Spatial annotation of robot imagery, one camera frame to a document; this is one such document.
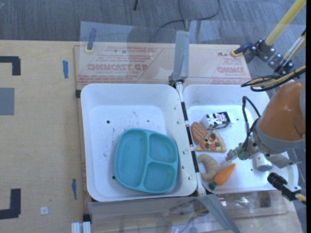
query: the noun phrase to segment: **orange carrot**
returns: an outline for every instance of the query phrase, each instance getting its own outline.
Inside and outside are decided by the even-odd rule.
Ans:
[[[217,185],[223,185],[226,183],[226,181],[229,179],[231,176],[233,169],[235,168],[236,164],[233,163],[224,169],[222,169],[219,173],[217,173],[214,177],[214,182],[210,183],[208,186],[210,189],[214,190],[215,186]]]

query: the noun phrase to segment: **white tray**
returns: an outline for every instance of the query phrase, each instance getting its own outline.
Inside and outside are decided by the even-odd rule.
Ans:
[[[263,112],[269,102],[269,97],[265,92],[253,92],[248,87],[241,88],[239,85],[189,85],[184,89],[183,96],[190,125],[193,122],[200,122],[206,114],[211,115],[224,111],[229,113],[231,123],[225,128],[217,129],[225,142],[227,151],[237,147],[246,137],[245,121],[242,114],[242,97],[247,96],[260,113]],[[248,102],[246,105],[246,114],[251,126],[257,118],[257,114]],[[225,160],[227,152],[196,151],[197,156],[202,153],[212,156],[218,162],[220,169],[228,165]],[[208,182],[203,181],[204,187],[216,194],[274,190],[275,188],[267,181],[269,173],[276,172],[288,179],[287,168],[279,169],[273,166],[270,171],[262,172],[256,169],[253,160],[237,158],[232,162],[236,163],[236,167],[225,184],[210,190]],[[291,168],[294,169],[294,172],[298,172],[295,165]],[[199,169],[201,172],[205,172],[203,164],[199,164]]]
[[[188,135],[178,92],[164,84],[89,84],[81,92],[86,153],[86,184],[97,201],[116,201],[192,194],[197,187]],[[119,136],[142,128],[172,138],[179,167],[174,187],[147,194],[114,179],[114,153]]]

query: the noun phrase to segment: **beige ring toy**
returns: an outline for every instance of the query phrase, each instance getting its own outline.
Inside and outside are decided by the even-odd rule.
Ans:
[[[206,170],[206,173],[200,172],[202,180],[212,180],[219,170],[219,165],[217,161],[207,154],[200,154],[197,158],[197,161],[198,163],[202,163]]]

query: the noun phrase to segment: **gray floor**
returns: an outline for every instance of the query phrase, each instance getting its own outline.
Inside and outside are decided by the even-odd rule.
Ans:
[[[137,26],[138,29],[159,28],[173,20],[209,17],[217,10],[217,0],[178,1],[138,0],[137,8],[133,10],[135,0],[0,0],[0,39],[79,41],[83,37],[82,22]],[[196,27],[193,43],[255,43],[269,35],[296,0],[219,1],[219,12]],[[306,15],[304,7],[275,42],[276,50],[285,53],[298,39],[306,28]],[[184,29],[184,24],[176,22],[164,28]],[[301,67],[305,62],[304,47],[293,58],[294,67]],[[272,72],[258,60],[250,62],[249,68],[253,77]],[[305,82],[305,73],[299,80]],[[305,152],[298,150],[293,153],[293,158],[299,163],[299,185],[305,194]],[[306,232],[306,207],[296,202],[295,205]]]

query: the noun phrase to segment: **blue plate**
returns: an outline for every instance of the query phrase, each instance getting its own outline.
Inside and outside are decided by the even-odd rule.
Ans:
[[[165,193],[176,182],[177,145],[166,135],[154,131],[126,130],[118,140],[114,172],[125,187],[147,193]]]

